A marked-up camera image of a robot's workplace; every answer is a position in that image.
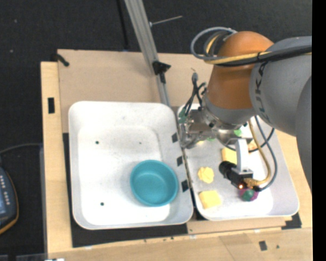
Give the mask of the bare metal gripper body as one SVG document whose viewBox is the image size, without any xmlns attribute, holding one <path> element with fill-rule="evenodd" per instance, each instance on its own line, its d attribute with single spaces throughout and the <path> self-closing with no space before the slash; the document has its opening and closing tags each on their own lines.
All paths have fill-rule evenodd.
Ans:
<svg viewBox="0 0 326 261">
<path fill-rule="evenodd" d="M 223 122 L 207 109 L 191 110 L 183 122 L 183 129 L 191 137 L 195 134 L 205 135 L 206 140 L 216 139 L 224 146 L 235 145 L 238 139 L 245 139 L 248 144 L 253 141 L 251 133 L 235 133 L 240 127 Z"/>
</svg>

